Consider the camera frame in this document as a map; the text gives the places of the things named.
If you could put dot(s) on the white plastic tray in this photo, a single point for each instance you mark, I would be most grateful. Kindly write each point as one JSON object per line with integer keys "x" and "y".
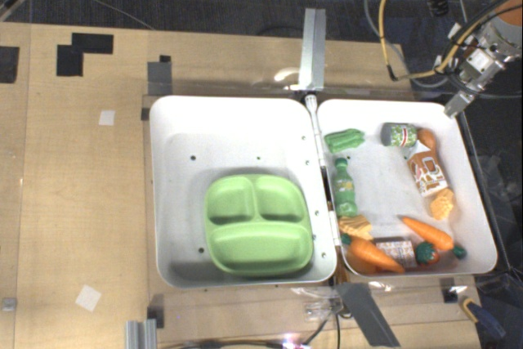
{"x": 388, "y": 184}
{"x": 229, "y": 135}

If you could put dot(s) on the brown oval toy food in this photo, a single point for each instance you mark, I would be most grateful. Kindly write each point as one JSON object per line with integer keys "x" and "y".
{"x": 427, "y": 138}

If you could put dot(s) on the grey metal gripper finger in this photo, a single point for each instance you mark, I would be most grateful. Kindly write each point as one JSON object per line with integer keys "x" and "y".
{"x": 457, "y": 104}

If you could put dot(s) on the green and white small can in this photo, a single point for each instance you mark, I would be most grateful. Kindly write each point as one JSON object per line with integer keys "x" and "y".
{"x": 398, "y": 135}

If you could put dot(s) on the orange carrot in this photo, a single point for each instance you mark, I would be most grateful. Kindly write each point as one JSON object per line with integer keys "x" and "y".
{"x": 372, "y": 253}
{"x": 429, "y": 234}

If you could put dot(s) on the brown and white carton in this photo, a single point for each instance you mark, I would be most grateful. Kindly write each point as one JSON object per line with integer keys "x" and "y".
{"x": 427, "y": 173}

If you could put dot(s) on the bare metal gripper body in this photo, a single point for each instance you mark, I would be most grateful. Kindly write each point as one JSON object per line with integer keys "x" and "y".
{"x": 482, "y": 65}

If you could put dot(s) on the green toy bean bundle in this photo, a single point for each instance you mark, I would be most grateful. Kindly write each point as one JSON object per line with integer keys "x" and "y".
{"x": 345, "y": 140}

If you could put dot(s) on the green divided plate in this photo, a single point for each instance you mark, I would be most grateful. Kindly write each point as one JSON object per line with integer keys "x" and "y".
{"x": 257, "y": 249}

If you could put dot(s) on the green plastic bottle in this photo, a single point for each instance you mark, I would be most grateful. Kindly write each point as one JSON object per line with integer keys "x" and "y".
{"x": 345, "y": 190}

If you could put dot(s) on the red strawberry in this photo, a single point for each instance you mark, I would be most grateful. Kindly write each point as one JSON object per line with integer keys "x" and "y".
{"x": 427, "y": 254}

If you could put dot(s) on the yellow cracker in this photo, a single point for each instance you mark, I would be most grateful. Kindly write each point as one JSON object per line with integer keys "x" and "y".
{"x": 355, "y": 226}

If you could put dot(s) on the yellow biscuit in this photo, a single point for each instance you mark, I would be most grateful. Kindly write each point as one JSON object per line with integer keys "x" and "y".
{"x": 442, "y": 204}

